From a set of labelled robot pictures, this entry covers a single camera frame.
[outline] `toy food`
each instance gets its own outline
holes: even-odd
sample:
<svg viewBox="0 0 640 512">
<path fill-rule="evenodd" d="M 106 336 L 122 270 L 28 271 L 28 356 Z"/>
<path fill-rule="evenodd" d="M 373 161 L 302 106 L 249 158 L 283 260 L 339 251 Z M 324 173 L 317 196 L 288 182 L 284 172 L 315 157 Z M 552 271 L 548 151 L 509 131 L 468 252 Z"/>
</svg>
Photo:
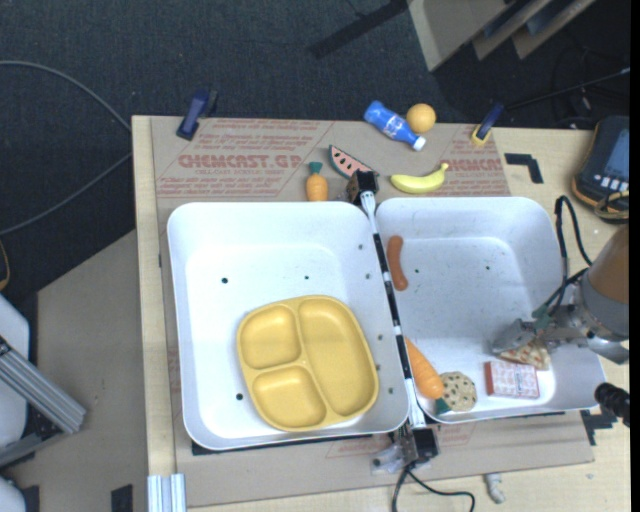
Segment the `toy food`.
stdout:
<svg viewBox="0 0 640 512">
<path fill-rule="evenodd" d="M 322 164 L 311 162 L 309 164 L 311 176 L 307 178 L 306 190 L 309 201 L 327 201 L 329 199 L 329 184 L 324 176 L 320 175 Z"/>
<path fill-rule="evenodd" d="M 371 102 L 364 113 L 364 120 L 391 140 L 405 142 L 415 151 L 420 151 L 427 142 L 424 137 L 414 133 L 406 119 L 389 110 L 379 101 Z"/>
<path fill-rule="evenodd" d="M 407 122 L 416 133 L 428 132 L 436 124 L 436 112 L 431 105 L 416 103 L 407 111 Z"/>
<path fill-rule="evenodd" d="M 429 360 L 424 357 L 422 352 L 418 350 L 409 338 L 404 338 L 407 344 L 407 353 L 409 355 L 409 364 L 411 365 L 411 373 L 413 381 L 426 398 L 437 400 L 442 397 L 444 385 L 438 372 L 435 371 Z"/>
<path fill-rule="evenodd" d="M 449 164 L 442 163 L 440 167 L 426 176 L 411 176 L 408 174 L 394 174 L 391 176 L 391 184 L 398 190 L 408 194 L 424 194 L 438 190 L 444 183 L 444 173 Z"/>
<path fill-rule="evenodd" d="M 353 173 L 356 171 L 375 172 L 368 165 L 363 164 L 357 158 L 352 157 L 351 155 L 334 145 L 329 146 L 329 160 L 331 162 L 331 166 L 345 178 L 351 178 Z"/>
<path fill-rule="evenodd" d="M 538 375 L 530 364 L 487 361 L 484 364 L 487 395 L 509 398 L 538 398 Z"/>
<path fill-rule="evenodd" d="M 462 372 L 446 372 L 440 374 L 444 393 L 442 401 L 447 407 L 456 412 L 466 412 L 473 409 L 478 401 L 478 393 L 473 381 Z"/>
<path fill-rule="evenodd" d="M 387 260 L 389 261 L 391 280 L 394 288 L 400 292 L 406 290 L 409 286 L 409 281 L 407 281 L 400 266 L 400 251 L 403 243 L 402 237 L 398 235 L 393 235 L 387 242 Z"/>
<path fill-rule="evenodd" d="M 521 347 L 502 352 L 500 357 L 517 363 L 530 364 L 538 370 L 548 370 L 551 363 L 547 347 L 538 340 L 531 340 Z"/>
</svg>

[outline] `watermelon slice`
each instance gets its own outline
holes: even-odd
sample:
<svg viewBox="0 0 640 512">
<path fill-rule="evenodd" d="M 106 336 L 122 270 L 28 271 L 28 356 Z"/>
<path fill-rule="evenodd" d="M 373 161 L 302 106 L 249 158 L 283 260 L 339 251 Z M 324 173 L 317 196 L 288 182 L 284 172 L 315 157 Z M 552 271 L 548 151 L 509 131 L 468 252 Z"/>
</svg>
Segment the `watermelon slice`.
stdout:
<svg viewBox="0 0 640 512">
<path fill-rule="evenodd" d="M 371 167 L 363 164 L 360 160 L 352 157 L 333 144 L 329 146 L 329 161 L 331 162 L 331 166 L 345 178 L 351 178 L 356 171 L 372 171 L 376 176 L 379 176 Z"/>
</svg>

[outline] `yellow plate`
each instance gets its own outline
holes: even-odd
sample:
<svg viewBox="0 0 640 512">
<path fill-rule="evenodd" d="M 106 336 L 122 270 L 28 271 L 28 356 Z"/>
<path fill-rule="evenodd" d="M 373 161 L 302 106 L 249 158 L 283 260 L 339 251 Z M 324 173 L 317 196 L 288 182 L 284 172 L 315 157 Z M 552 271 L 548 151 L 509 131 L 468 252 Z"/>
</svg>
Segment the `yellow plate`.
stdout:
<svg viewBox="0 0 640 512">
<path fill-rule="evenodd" d="M 308 295 L 249 313 L 238 355 L 260 416 L 286 431 L 340 423 L 378 396 L 369 344 L 351 310 L 333 297 Z"/>
</svg>

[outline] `wooden table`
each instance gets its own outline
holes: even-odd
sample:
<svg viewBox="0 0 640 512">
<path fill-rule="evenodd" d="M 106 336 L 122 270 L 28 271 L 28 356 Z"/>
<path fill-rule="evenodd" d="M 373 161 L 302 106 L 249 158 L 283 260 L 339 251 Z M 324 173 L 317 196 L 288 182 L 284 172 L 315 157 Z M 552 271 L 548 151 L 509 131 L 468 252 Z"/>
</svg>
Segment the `wooden table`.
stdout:
<svg viewBox="0 0 640 512">
<path fill-rule="evenodd" d="M 147 424 L 148 467 L 150 475 L 176 473 L 176 451 L 170 401 L 167 338 L 163 311 L 156 174 L 154 169 L 152 118 L 133 118 L 133 146 L 136 187 L 138 258 L 142 343 L 144 354 L 145 414 Z M 569 180 L 586 154 L 592 133 L 571 130 L 500 129 L 493 130 L 511 194 L 529 197 L 542 205 L 550 216 L 556 198 L 569 194 Z M 544 184 L 533 184 L 526 167 L 510 166 L 505 153 L 530 154 L 542 170 Z M 583 242 L 593 258 L 615 231 L 589 208 L 573 201 L 580 222 Z M 570 222 L 565 237 L 572 261 L 580 262 L 573 243 Z M 603 360 L 608 382 L 629 389 L 628 366 Z M 501 489 L 506 502 L 500 510 L 630 510 L 630 436 L 621 423 L 599 430 L 593 447 L 595 462 L 502 475 Z M 429 482 L 443 491 L 473 492 L 476 509 L 496 506 L 489 498 L 481 477 L 465 477 Z M 353 491 L 320 493 L 308 496 L 268 499 L 258 502 L 207 506 L 197 510 L 388 510 L 393 488 L 384 485 Z M 400 497 L 405 510 L 468 510 L 464 497 L 427 495 L 417 484 L 406 483 Z"/>
</svg>

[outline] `blue clamp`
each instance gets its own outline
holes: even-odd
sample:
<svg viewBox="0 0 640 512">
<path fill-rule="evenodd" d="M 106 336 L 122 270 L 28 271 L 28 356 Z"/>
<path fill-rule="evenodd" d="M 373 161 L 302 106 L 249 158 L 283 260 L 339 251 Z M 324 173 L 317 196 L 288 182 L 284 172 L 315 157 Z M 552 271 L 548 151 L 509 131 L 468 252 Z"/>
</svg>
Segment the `blue clamp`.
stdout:
<svg viewBox="0 0 640 512">
<path fill-rule="evenodd" d="M 475 130 L 471 134 L 471 141 L 476 146 L 483 146 L 484 143 L 489 138 L 489 132 L 491 128 L 498 120 L 498 118 L 502 115 L 502 112 L 505 110 L 504 105 L 502 103 L 496 103 L 493 108 L 489 111 L 489 113 L 484 116 L 482 122 L 476 126 Z"/>
<path fill-rule="evenodd" d="M 213 99 L 215 101 L 216 93 L 214 92 Z M 209 91 L 206 89 L 199 89 L 193 95 L 191 99 L 191 106 L 189 112 L 180 123 L 176 135 L 186 140 L 192 140 L 196 134 L 199 123 L 198 118 L 202 117 L 205 111 L 209 108 Z"/>
</svg>

